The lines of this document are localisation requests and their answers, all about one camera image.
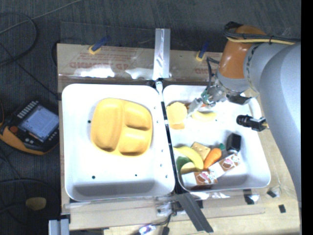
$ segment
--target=black object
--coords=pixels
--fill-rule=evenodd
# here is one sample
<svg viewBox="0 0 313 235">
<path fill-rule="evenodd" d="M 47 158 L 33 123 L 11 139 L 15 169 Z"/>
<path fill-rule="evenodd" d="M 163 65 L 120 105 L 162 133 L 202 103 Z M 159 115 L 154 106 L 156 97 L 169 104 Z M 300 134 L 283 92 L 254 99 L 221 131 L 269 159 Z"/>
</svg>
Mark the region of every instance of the black object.
<svg viewBox="0 0 313 235">
<path fill-rule="evenodd" d="M 241 148 L 241 136 L 235 133 L 230 134 L 227 138 L 226 150 L 239 152 L 240 148 Z"/>
<path fill-rule="evenodd" d="M 164 226 L 162 230 L 162 235 L 168 235 L 169 233 L 170 233 L 170 228 L 168 228 L 167 226 Z"/>
<path fill-rule="evenodd" d="M 278 206 L 280 213 L 285 213 L 286 212 L 286 208 L 284 205 L 279 205 Z"/>
<path fill-rule="evenodd" d="M 195 200 L 196 204 L 199 206 L 200 209 L 203 209 L 203 201 L 201 199 Z M 179 202 L 173 203 L 173 209 L 177 212 L 182 212 L 184 208 L 181 206 Z"/>
<path fill-rule="evenodd" d="M 270 195 L 272 198 L 274 198 L 274 197 L 277 196 L 277 195 L 276 195 L 274 192 L 272 192 L 271 190 L 269 190 L 269 191 L 267 192 L 267 194 Z"/>
<path fill-rule="evenodd" d="M 33 100 L 4 119 L 0 139 L 21 151 L 42 155 L 59 143 L 59 117 Z"/>
<path fill-rule="evenodd" d="M 255 119 L 249 115 L 239 115 L 237 116 L 236 122 L 244 127 L 251 127 L 254 131 L 263 131 L 267 128 L 266 119 L 264 117 Z"/>
<path fill-rule="evenodd" d="M 244 189 L 244 198 L 248 205 L 254 205 L 254 201 L 251 198 L 251 196 L 252 196 L 251 189 Z"/>
<path fill-rule="evenodd" d="M 195 199 L 189 192 L 177 194 L 175 199 L 179 201 L 183 209 L 186 211 L 197 231 L 205 231 L 207 233 L 213 232 L 213 228 L 210 226 Z"/>
</svg>

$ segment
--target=toy carrot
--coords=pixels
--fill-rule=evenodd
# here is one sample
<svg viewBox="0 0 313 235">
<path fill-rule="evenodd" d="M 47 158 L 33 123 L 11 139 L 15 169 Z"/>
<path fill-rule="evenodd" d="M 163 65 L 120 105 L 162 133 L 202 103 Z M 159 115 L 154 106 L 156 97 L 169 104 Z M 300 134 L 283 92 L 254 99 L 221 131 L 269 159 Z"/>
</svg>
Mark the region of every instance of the toy carrot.
<svg viewBox="0 0 313 235">
<path fill-rule="evenodd" d="M 222 156 L 220 148 L 213 148 L 204 160 L 204 169 L 208 169 L 212 164 L 216 163 Z"/>
</svg>

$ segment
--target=device screen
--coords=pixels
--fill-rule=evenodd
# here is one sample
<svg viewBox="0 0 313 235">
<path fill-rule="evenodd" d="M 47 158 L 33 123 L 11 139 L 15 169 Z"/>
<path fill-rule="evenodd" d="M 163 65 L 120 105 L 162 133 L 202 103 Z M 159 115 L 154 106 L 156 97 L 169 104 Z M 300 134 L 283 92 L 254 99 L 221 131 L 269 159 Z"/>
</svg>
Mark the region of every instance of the device screen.
<svg viewBox="0 0 313 235">
<path fill-rule="evenodd" d="M 59 117 L 56 114 L 38 105 L 34 112 L 20 123 L 18 127 L 24 131 L 29 131 L 41 142 L 44 142 L 58 124 Z"/>
</svg>

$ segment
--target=black cable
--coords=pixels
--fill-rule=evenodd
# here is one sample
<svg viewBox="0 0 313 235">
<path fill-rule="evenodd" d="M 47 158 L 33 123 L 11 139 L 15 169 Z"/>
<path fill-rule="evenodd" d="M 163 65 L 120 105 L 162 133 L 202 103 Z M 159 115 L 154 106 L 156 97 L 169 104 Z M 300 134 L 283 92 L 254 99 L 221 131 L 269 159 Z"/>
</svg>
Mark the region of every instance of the black cable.
<svg viewBox="0 0 313 235">
<path fill-rule="evenodd" d="M 208 59 L 209 59 L 209 61 L 210 62 L 212 62 L 213 64 L 220 64 L 220 62 L 219 61 L 217 61 L 217 60 L 215 60 L 215 59 L 213 59 L 213 58 L 211 58 L 211 57 L 208 57 Z"/>
<path fill-rule="evenodd" d="M 9 184 L 9 183 L 16 183 L 16 182 L 20 182 L 20 183 L 36 183 L 36 184 L 39 184 L 41 186 L 45 186 L 45 187 L 48 187 L 49 189 L 52 190 L 52 192 L 55 194 L 55 196 L 57 197 L 58 199 L 58 202 L 60 202 L 60 199 L 59 199 L 59 194 L 58 192 L 49 184 L 41 181 L 41 180 L 37 180 L 37 179 L 28 179 L 28 178 L 20 178 L 20 179 L 8 179 L 8 180 L 2 180 L 0 181 L 0 185 L 2 184 Z M 60 207 L 58 205 L 58 213 L 56 215 L 56 218 L 58 217 L 60 213 Z"/>
<path fill-rule="evenodd" d="M 26 205 L 25 205 L 25 203 L 15 203 L 15 204 L 11 204 L 11 205 L 9 205 L 9 206 L 6 206 L 6 207 L 0 209 L 0 214 L 2 214 L 2 213 L 4 213 L 4 212 L 8 211 L 8 210 L 11 209 L 11 208 L 17 207 L 17 206 L 24 206 L 24 207 L 25 207 Z"/>
<path fill-rule="evenodd" d="M 277 37 L 277 36 L 268 36 L 268 35 L 261 35 L 261 34 L 241 34 L 241 33 L 233 33 L 230 32 L 231 29 L 238 28 L 242 26 L 243 24 L 235 23 L 235 22 L 229 22 L 224 26 L 223 35 L 225 37 L 238 39 L 268 39 L 268 40 L 278 40 L 278 41 L 291 41 L 291 42 L 300 42 L 301 39 L 297 38 L 286 38 L 286 37 Z"/>
<path fill-rule="evenodd" d="M 10 57 L 10 58 L 2 60 L 0 62 L 0 65 L 5 65 L 5 64 L 14 62 L 15 60 L 18 60 L 18 59 L 24 57 L 25 55 L 27 55 L 34 48 L 34 46 L 36 45 L 37 39 L 38 39 L 37 26 L 36 26 L 35 22 L 29 16 L 27 16 L 27 15 L 25 15 L 23 13 L 19 13 L 19 12 L 2 12 L 2 13 L 0 13 L 0 17 L 7 16 L 7 15 L 19 15 L 19 16 L 25 17 L 27 20 L 23 21 L 21 23 L 31 23 L 32 24 L 33 31 L 34 31 L 34 39 L 33 39 L 32 43 L 31 43 L 31 45 L 25 51 L 23 51 L 22 53 L 14 56 L 14 58 Z"/>
<path fill-rule="evenodd" d="M 211 87 L 211 82 L 212 82 L 212 67 L 210 65 L 210 61 L 209 58 L 206 58 L 206 62 L 207 62 L 207 68 L 208 68 L 208 72 L 209 72 L 209 82 L 208 85 L 206 87 L 206 91 L 208 92 L 208 89 Z"/>
<path fill-rule="evenodd" d="M 166 220 L 160 222 L 160 223 L 156 223 L 156 224 L 152 224 L 152 225 L 155 225 L 155 226 L 162 226 L 162 225 L 166 225 L 168 222 L 169 222 L 169 219 L 171 219 L 171 215 L 169 215 Z"/>
<path fill-rule="evenodd" d="M 2 153 L 3 153 L 3 157 L 0 157 L 0 160 L 2 160 L 4 163 L 6 163 L 6 164 L 9 166 L 9 168 L 10 168 L 10 170 L 11 170 L 11 173 L 12 173 L 12 175 L 13 175 L 13 178 L 15 178 L 15 175 L 16 175 L 17 178 L 20 179 L 20 178 L 21 178 L 20 175 L 19 175 L 18 172 L 14 169 L 14 167 L 11 165 L 11 163 L 9 162 L 9 160 L 7 159 L 7 157 L 4 155 L 4 152 L 3 152 L 2 148 L 1 148 L 1 146 L 0 146 L 0 149 L 1 149 Z M 27 198 L 27 196 L 26 196 L 26 189 L 25 189 L 24 184 L 23 184 L 23 190 L 24 190 L 25 198 Z M 0 201 L 1 201 L 1 204 L 2 204 L 3 206 L 5 206 L 5 201 L 4 201 L 4 199 L 2 198 L 1 195 L 0 195 Z M 22 224 L 23 226 L 25 226 L 25 224 L 24 224 L 23 222 L 21 222 L 20 220 L 18 220 L 18 219 L 10 212 L 10 210 L 7 210 L 7 212 L 8 212 L 8 214 L 11 216 L 11 218 L 13 218 L 16 222 L 18 222 L 18 223 Z"/>
<path fill-rule="evenodd" d="M 172 216 L 173 214 L 171 214 L 171 215 L 169 215 L 169 217 L 168 217 L 168 219 L 167 219 L 167 223 L 166 223 L 166 227 L 168 227 L 168 224 L 170 223 L 170 221 L 171 221 L 171 216 Z"/>
<path fill-rule="evenodd" d="M 19 62 L 15 59 L 15 57 L 3 46 L 2 43 L 0 43 L 0 46 L 9 54 L 9 56 L 14 60 L 14 62 L 24 71 L 26 72 L 29 76 L 31 76 L 37 83 L 39 83 L 44 89 L 46 89 L 48 92 L 53 94 L 55 98 L 57 98 L 57 93 L 54 93 L 51 91 L 47 86 L 45 86 L 42 82 L 40 82 L 36 77 L 33 76 L 28 70 L 26 70 Z"/>
</svg>

